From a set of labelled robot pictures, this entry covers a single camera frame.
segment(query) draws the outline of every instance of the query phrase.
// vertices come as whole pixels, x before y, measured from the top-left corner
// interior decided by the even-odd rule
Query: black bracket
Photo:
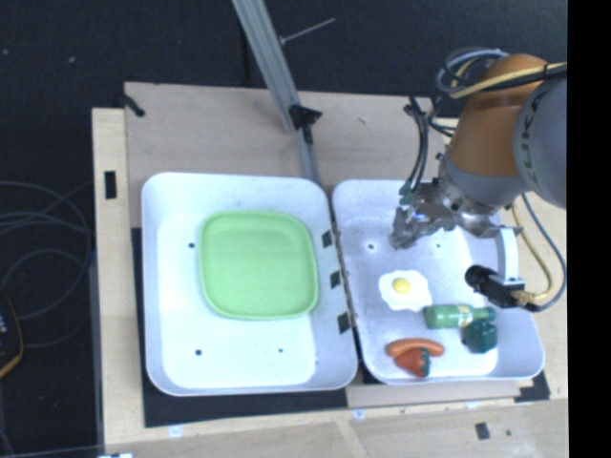
[[[313,144],[314,138],[312,137],[311,126],[323,113],[308,109],[301,105],[291,105],[288,109],[288,113],[290,114],[290,118],[293,120],[293,126],[295,126],[295,129],[298,131],[301,129],[303,131],[304,141],[307,144]]]

